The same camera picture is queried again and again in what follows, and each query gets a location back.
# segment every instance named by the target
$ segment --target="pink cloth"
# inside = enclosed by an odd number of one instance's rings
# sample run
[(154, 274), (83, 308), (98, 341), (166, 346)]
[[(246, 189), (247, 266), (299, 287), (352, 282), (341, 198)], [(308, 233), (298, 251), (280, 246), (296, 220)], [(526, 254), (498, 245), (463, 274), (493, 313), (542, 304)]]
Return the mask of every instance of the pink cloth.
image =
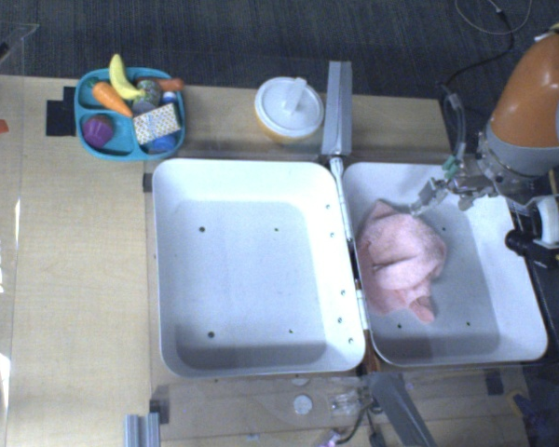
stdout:
[(422, 322), (434, 320), (430, 281), (441, 273), (446, 254), (434, 230), (377, 201), (356, 246), (366, 301), (376, 314), (409, 308)]

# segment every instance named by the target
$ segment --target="cable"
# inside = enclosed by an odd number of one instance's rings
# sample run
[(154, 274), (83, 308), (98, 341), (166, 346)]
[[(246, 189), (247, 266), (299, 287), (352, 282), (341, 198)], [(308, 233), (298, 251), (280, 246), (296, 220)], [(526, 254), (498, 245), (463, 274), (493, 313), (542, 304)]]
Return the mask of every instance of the cable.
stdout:
[[(503, 11), (493, 0), (486, 0), (486, 1), (495, 8), (495, 11), (497, 13), (501, 13)], [(459, 16), (462, 19), (464, 19), (464, 21), (466, 23), (468, 23), (469, 26), (471, 26), (472, 28), (475, 28), (479, 32), (483, 32), (485, 34), (498, 34), (498, 35), (513, 34), (513, 33), (517, 32), (518, 30), (520, 30), (521, 28), (523, 28), (524, 25), (526, 25), (526, 23), (528, 22), (528, 19), (530, 18), (530, 13), (532, 12), (532, 0), (528, 0), (528, 9), (525, 13), (525, 17), (524, 17), (524, 20), (522, 21), (522, 23), (520, 23), (515, 28), (509, 27), (507, 32), (495, 32), (495, 31), (487, 30), (483, 27), (480, 27), (475, 23), (472, 23), (472, 21), (470, 21), (470, 19), (466, 15), (464, 15), (462, 10), (460, 9), (458, 0), (455, 1), (455, 4), (456, 4), (456, 11), (459, 14)]]
[(368, 409), (372, 405), (373, 404), (369, 404), (369, 405), (366, 405), (366, 406), (361, 408), (361, 410), (358, 412), (358, 418), (356, 419), (356, 423), (354, 424), (354, 427), (352, 428), (352, 431), (347, 436), (345, 436), (343, 439), (337, 440), (335, 442), (335, 445), (343, 445), (345, 443), (350, 442), (354, 438), (354, 436), (356, 435), (356, 432), (358, 432), (358, 428), (362, 424), (362, 419), (364, 418), (364, 414), (368, 411)]
[(443, 115), (447, 127), (454, 127), (456, 129), (456, 144), (454, 145), (453, 156), (456, 162), (461, 162), (466, 152), (466, 113), (461, 99), (456, 93), (452, 92), (446, 85), (441, 85), (441, 89), (445, 93), (443, 99)]
[(487, 58), (486, 60), (480, 60), (477, 61), (475, 63), (469, 64), (468, 66), (464, 66), (463, 68), (457, 70), (456, 72), (454, 72), (453, 74), (451, 74), (444, 83), (440, 83), (440, 86), (446, 86), (448, 87), (451, 82), (456, 79), (458, 76), (460, 76), (462, 73), (467, 72), (468, 70), (471, 70), (473, 68), (476, 68), (478, 66), (482, 66), (484, 64), (499, 60), (500, 58), (503, 58), (505, 55), (507, 55), (508, 53), (510, 53), (513, 50), (513, 47), (515, 46), (515, 36), (513, 35), (514, 30), (511, 29), (510, 26), (510, 22), (507, 19), (507, 15), (505, 15), (505, 12), (503, 10), (501, 10), (500, 8), (498, 9), (497, 15), (501, 18), (501, 21), (503, 21), (503, 23), (508, 27), (509, 31), (504, 33), (504, 34), (508, 34), (510, 36), (510, 43), (508, 44), (508, 47), (503, 50), (502, 52), (498, 53), (497, 55), (491, 57), (491, 58)]
[(366, 410), (366, 419), (369, 421), (369, 426), (371, 427), (371, 432), (376, 434), (375, 424), (373, 423), (373, 419), (371, 418), (371, 408)]

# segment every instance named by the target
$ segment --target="toy carrot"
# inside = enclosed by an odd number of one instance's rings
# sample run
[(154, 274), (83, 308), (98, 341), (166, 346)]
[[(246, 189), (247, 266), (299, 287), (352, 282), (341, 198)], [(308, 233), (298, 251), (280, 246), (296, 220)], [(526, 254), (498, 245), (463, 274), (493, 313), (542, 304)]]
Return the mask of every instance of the toy carrot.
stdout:
[(105, 81), (89, 81), (91, 94), (103, 107), (116, 111), (126, 117), (132, 117), (132, 111), (127, 104), (120, 98), (116, 90)]
[(162, 91), (182, 91), (184, 89), (184, 81), (181, 78), (154, 78), (151, 76), (138, 77), (136, 83), (149, 79), (159, 84)]

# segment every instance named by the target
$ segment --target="white cup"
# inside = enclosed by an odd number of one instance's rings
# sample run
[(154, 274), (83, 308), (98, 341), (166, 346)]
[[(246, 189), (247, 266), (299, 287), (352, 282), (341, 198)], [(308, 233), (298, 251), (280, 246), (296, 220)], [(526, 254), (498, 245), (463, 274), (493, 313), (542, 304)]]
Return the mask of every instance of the white cup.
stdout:
[(254, 99), (257, 121), (273, 141), (299, 142), (312, 136), (323, 122), (319, 94), (303, 78), (278, 77), (266, 81)]

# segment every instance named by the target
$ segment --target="small box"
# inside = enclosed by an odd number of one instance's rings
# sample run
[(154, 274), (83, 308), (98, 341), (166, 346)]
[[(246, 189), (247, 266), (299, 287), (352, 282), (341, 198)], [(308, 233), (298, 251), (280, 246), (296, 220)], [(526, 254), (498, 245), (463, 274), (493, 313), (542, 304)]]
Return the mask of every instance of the small box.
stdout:
[(140, 145), (180, 130), (174, 104), (166, 104), (153, 111), (132, 118), (134, 132)]

